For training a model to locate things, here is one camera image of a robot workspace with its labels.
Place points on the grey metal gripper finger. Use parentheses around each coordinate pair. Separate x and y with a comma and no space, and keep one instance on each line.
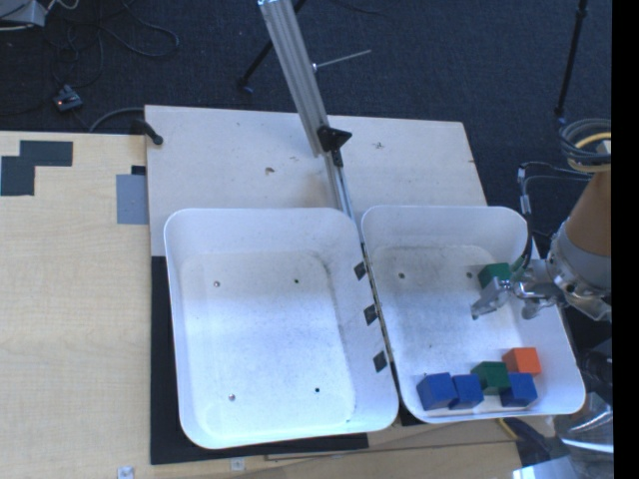
(536,307)
(491,300)

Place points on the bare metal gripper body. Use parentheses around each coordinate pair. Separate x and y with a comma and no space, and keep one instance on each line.
(541,282)

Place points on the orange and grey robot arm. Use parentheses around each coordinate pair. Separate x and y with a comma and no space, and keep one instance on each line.
(594,212)

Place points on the green cube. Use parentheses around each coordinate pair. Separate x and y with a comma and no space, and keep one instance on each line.
(494,271)
(491,374)

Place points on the orange cube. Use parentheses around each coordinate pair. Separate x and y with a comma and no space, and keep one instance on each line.
(522,359)

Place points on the white plastic tray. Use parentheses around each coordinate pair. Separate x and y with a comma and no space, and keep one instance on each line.
(269,327)
(439,317)

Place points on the blue cube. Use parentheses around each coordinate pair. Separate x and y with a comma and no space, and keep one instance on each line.
(435,391)
(468,391)
(521,389)

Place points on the pale flat board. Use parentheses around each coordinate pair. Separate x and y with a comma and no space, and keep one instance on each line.
(239,167)

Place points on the black cylinder on white bracket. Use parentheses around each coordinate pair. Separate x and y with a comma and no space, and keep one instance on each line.
(596,367)

